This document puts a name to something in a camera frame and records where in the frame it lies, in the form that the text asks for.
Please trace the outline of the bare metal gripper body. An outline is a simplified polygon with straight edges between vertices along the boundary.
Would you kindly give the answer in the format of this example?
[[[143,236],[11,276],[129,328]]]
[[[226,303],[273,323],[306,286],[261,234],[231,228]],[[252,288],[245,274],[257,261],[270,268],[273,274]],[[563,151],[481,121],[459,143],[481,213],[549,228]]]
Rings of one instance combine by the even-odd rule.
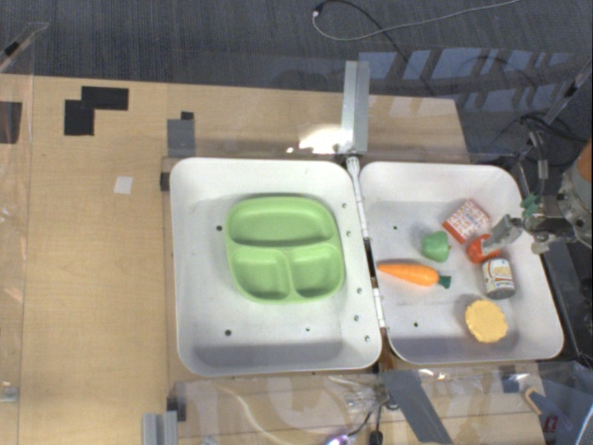
[[[522,201],[524,229],[533,237],[592,244],[590,193],[530,194]]]

